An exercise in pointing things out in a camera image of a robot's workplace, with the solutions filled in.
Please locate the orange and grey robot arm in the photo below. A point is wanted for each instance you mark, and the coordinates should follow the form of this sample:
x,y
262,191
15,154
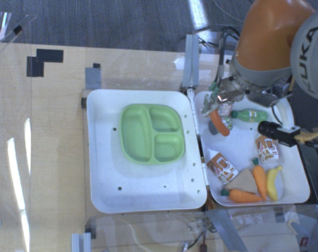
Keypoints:
x,y
269,30

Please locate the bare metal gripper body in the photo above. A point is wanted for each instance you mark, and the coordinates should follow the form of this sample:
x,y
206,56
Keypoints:
x,y
229,90

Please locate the green divided plate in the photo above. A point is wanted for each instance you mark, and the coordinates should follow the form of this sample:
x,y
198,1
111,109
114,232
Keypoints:
x,y
137,132

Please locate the tan toy bread slice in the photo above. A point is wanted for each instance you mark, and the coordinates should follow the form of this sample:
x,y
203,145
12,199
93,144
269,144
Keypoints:
x,y
244,182

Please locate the yellow banana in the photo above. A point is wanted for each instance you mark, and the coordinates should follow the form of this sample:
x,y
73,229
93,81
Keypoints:
x,y
272,184

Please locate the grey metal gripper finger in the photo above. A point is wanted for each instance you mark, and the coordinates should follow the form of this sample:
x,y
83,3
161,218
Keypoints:
x,y
208,105

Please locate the black cylinder on white bracket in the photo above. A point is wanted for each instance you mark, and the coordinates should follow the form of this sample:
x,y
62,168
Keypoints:
x,y
277,132

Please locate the green plastic bottle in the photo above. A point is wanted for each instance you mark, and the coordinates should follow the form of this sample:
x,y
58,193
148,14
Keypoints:
x,y
250,115

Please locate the orange toy sausage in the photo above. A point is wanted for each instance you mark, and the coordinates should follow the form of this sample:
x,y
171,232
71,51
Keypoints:
x,y
219,125

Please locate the white plastic tray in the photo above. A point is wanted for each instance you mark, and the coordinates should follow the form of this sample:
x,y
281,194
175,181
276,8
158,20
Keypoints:
x,y
148,188
242,146

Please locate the thin black and white rod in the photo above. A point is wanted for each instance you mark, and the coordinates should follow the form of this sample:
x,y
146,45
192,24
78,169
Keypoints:
x,y
196,119

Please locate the orange toy carrot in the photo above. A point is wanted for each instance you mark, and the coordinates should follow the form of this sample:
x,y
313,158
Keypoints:
x,y
260,178
242,196

